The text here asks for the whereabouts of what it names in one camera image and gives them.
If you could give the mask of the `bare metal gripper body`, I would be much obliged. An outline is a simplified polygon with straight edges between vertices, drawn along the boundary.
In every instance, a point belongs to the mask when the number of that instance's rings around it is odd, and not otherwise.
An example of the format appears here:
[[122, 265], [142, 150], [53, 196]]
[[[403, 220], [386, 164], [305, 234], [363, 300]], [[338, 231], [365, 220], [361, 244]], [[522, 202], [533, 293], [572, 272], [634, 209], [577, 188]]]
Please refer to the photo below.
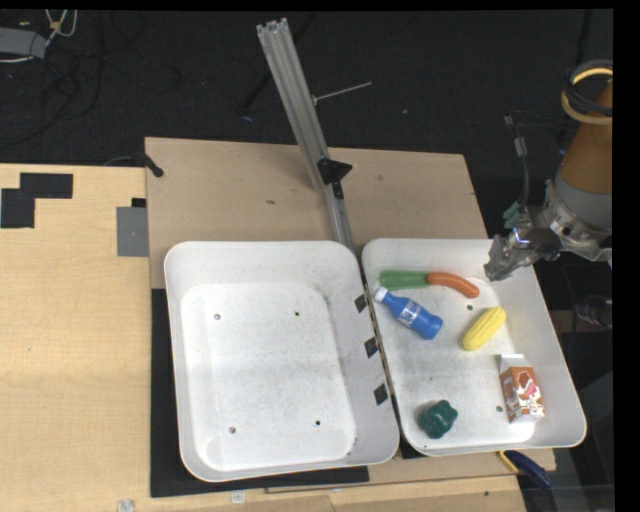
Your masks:
[[515, 202], [508, 209], [508, 247], [520, 261], [555, 259], [562, 252], [610, 261], [602, 243], [612, 234], [612, 198], [573, 187], [548, 187], [540, 205]]

